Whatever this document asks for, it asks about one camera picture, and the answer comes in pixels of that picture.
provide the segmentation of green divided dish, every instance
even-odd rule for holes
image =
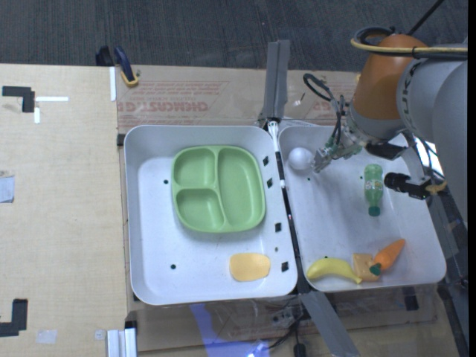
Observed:
[[[247,150],[191,147],[172,163],[173,204],[189,229],[208,233],[249,230],[266,212],[260,168]]]

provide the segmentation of yellow banana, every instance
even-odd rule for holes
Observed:
[[[322,258],[316,260],[307,270],[306,276],[308,279],[318,279],[324,275],[339,275],[352,279],[357,284],[360,284],[362,279],[358,277],[350,264],[343,259],[339,258]]]

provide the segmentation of carrot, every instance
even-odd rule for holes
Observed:
[[[404,244],[405,240],[401,238],[380,250],[373,258],[375,264],[370,267],[370,272],[378,276],[383,270],[390,268],[395,263],[396,258],[400,255],[400,251]]]

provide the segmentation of blue clamp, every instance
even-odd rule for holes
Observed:
[[[114,49],[114,54],[118,58],[118,62],[120,63],[120,66],[122,68],[122,71],[120,72],[120,75],[122,76],[122,79],[124,80],[125,84],[128,85],[128,87],[134,87],[139,83],[139,79],[137,78],[137,75],[132,71],[131,64],[129,62],[129,59],[127,58],[126,52],[122,49],[121,46],[117,46]]]

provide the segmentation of white sphere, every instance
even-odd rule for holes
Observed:
[[[312,166],[311,151],[303,147],[294,148],[289,153],[289,164],[294,170],[307,170]]]

